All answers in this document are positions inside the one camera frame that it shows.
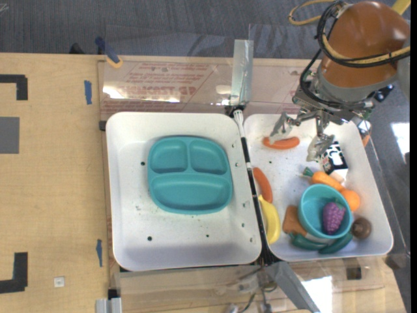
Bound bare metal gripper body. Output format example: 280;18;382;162
292;82;375;125

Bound orange sausage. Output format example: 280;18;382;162
262;136;301;151
252;167;274;204

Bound black and white milk carton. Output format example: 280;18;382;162
321;141;349;183

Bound orange carrot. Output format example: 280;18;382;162
302;167;346;192

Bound white plastic tray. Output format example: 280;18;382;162
242;113;394;263
105;111;263;273

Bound orange fruit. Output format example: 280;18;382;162
340;189;361;212

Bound teal bowl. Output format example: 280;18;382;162
297;183;354;240

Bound purple grapes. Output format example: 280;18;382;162
322;201;347;235

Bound brown bread slice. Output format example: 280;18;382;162
281;205;309;238

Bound yellow banana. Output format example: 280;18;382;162
258;194;281;245

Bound brown mushroom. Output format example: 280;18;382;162
351;216;373;240

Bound green pepper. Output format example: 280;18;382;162
318;231;354;255

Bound teal divided plate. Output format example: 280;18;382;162
147;135;234;215

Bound brown cardboard board red print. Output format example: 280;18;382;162
97;55;407;313

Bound black cylinder on white bracket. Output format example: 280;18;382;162
356;83;395;136

